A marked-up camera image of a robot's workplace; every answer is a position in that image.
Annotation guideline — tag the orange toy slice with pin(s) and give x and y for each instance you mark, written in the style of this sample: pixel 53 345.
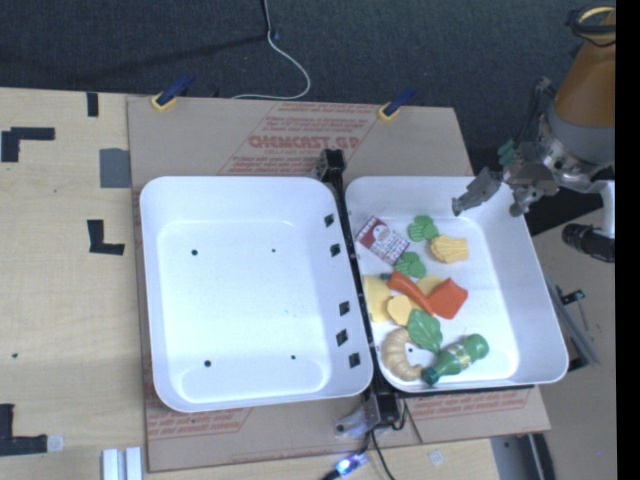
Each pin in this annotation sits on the orange toy slice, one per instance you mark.
pixel 448 299

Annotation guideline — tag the white plastic tray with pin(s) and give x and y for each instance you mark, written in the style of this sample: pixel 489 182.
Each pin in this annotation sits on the white plastic tray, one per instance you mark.
pixel 500 288
pixel 240 298

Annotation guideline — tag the green toy bottle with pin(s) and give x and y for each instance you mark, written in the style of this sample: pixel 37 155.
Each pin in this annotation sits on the green toy bottle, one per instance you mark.
pixel 457 358

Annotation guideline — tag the green toy lettuce leaf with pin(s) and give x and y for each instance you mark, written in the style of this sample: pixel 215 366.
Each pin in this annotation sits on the green toy lettuce leaf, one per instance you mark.
pixel 425 329

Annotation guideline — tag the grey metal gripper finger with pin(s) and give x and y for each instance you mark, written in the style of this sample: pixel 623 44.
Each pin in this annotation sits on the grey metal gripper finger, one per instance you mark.
pixel 475 193
pixel 521 203

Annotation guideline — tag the beige toy croissant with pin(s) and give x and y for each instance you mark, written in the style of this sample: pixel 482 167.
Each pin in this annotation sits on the beige toy croissant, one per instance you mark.
pixel 397 355

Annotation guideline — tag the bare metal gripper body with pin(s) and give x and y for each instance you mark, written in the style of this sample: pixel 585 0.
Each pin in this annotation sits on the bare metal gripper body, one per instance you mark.
pixel 532 174

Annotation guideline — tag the orange toy carrot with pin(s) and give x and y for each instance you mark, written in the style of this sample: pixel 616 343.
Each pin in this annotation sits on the orange toy carrot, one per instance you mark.
pixel 407 288

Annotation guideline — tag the brown cardboard board, red print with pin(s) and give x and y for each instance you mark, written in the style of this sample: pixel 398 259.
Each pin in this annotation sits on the brown cardboard board, red print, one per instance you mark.
pixel 200 138

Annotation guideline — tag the yellow toy corn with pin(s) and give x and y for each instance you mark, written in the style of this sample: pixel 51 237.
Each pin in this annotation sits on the yellow toy corn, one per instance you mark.
pixel 450 249

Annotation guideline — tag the black cylinder on white bracket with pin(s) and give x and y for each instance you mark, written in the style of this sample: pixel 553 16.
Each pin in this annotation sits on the black cylinder on white bracket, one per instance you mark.
pixel 590 242

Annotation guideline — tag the red and white carton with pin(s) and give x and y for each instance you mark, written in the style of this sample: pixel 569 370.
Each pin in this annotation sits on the red and white carton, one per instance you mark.
pixel 382 240

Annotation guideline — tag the thin black rod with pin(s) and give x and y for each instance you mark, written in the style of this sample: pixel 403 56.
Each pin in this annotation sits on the thin black rod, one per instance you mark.
pixel 356 273

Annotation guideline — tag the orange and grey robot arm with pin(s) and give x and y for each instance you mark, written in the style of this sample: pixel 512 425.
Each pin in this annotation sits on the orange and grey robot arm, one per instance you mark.
pixel 587 83

